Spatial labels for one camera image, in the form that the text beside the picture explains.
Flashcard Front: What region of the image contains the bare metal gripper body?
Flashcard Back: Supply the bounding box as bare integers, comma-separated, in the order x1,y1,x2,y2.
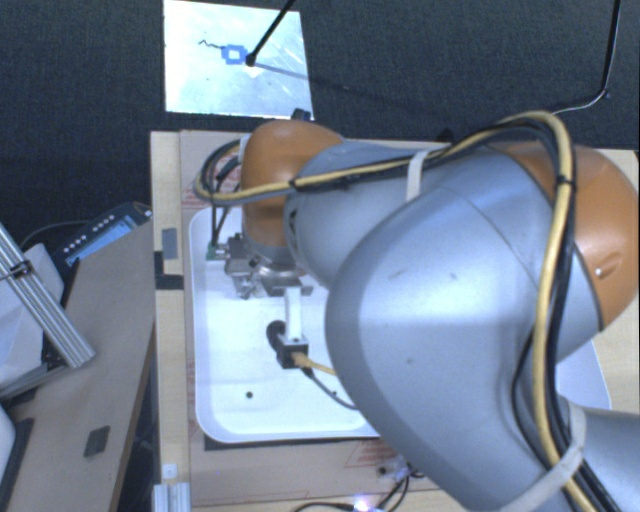
220,234,314,302

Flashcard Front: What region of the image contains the black cylinder on white bracket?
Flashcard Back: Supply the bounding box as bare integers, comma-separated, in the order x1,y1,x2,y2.
265,286,312,371

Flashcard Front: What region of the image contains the white plastic tray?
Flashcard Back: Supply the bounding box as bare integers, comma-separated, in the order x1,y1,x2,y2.
188,206,382,445

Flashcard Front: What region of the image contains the brown cardboard board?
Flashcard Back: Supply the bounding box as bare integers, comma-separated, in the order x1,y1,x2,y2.
149,129,640,512

